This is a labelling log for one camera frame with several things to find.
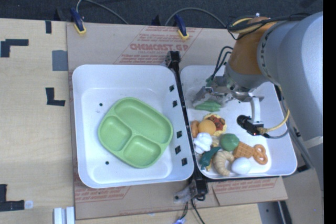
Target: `white egg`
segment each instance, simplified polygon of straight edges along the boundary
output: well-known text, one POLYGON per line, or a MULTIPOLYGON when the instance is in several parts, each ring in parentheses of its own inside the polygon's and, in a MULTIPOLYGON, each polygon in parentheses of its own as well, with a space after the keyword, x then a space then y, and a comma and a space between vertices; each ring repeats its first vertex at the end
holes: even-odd
POLYGON ((238 175, 246 175, 251 170, 251 162, 248 158, 239 157, 232 163, 231 170, 238 175))

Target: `toy pretzel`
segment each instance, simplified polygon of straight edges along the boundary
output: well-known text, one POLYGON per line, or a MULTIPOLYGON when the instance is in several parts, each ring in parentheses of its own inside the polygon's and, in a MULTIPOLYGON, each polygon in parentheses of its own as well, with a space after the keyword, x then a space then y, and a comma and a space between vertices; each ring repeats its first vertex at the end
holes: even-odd
POLYGON ((257 144, 254 147, 253 158, 258 164, 267 164, 268 158, 266 155, 266 150, 263 145, 257 144))

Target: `green toy pepper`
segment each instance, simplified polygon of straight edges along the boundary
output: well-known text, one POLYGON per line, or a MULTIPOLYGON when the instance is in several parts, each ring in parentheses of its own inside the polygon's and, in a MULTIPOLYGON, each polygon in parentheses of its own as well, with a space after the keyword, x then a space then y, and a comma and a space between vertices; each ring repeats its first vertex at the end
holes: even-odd
POLYGON ((201 170, 204 170, 206 166, 210 165, 211 158, 221 149, 220 146, 213 147, 211 150, 203 153, 201 159, 199 160, 199 164, 201 165, 201 170))

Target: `plastic toy food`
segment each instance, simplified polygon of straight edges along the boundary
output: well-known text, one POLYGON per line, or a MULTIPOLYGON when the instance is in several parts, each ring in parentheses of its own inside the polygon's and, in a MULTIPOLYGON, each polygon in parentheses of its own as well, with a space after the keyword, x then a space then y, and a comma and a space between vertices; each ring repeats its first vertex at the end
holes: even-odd
POLYGON ((231 170, 238 175, 246 175, 251 170, 251 162, 248 158, 239 157, 232 163, 231 170))
POLYGON ((212 138, 208 133, 199 133, 194 139, 195 152, 202 154, 211 149, 212 138))
POLYGON ((225 120, 217 114, 210 113, 208 115, 205 115, 203 120, 210 120, 213 123, 215 123, 216 131, 213 134, 215 136, 220 136, 222 133, 224 133, 226 131, 225 120))
POLYGON ((201 165, 201 170, 203 170, 205 167, 210 165, 211 158, 221 149, 220 146, 213 147, 210 151, 205 152, 201 159, 199 160, 199 164, 201 165))
POLYGON ((191 135, 193 136, 193 138, 196 138, 198 135, 198 125, 199 121, 191 122, 191 135))
POLYGON ((267 164, 268 158, 266 155, 266 150, 263 145, 255 145, 253 152, 253 158, 256 160, 258 164, 264 165, 267 164))
POLYGON ((240 141, 236 149, 233 151, 233 155, 235 156, 235 158, 239 157, 251 158, 253 156, 253 152, 254 152, 253 147, 240 141))
POLYGON ((218 151, 213 158, 213 164, 217 172, 223 176, 228 176, 230 171, 226 169, 226 161, 233 162, 234 156, 228 151, 218 151))
POLYGON ((213 135, 216 132, 216 125, 211 120, 202 120, 198 125, 198 131, 200 133, 213 135))
POLYGON ((225 151, 233 151, 239 144, 239 138, 235 134, 224 134, 219 141, 221 147, 225 151))
POLYGON ((233 151, 233 155, 235 158, 251 158, 253 156, 254 160, 261 165, 265 165, 268 162, 265 147, 260 144, 251 147, 243 142, 239 142, 238 146, 233 151))
POLYGON ((202 104, 198 104, 197 106, 195 106, 195 109, 197 110, 206 110, 209 112, 219 111, 220 108, 221 108, 221 105, 213 100, 207 100, 203 102, 202 104))

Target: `green plate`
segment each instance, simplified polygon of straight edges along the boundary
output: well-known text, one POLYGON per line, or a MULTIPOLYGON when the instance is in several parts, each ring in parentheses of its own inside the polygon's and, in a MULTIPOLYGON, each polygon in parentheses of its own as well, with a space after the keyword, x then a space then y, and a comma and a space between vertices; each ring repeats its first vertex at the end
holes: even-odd
POLYGON ((171 122, 153 107, 132 97, 117 101, 98 128, 100 143, 136 168, 153 165, 172 137, 171 122))

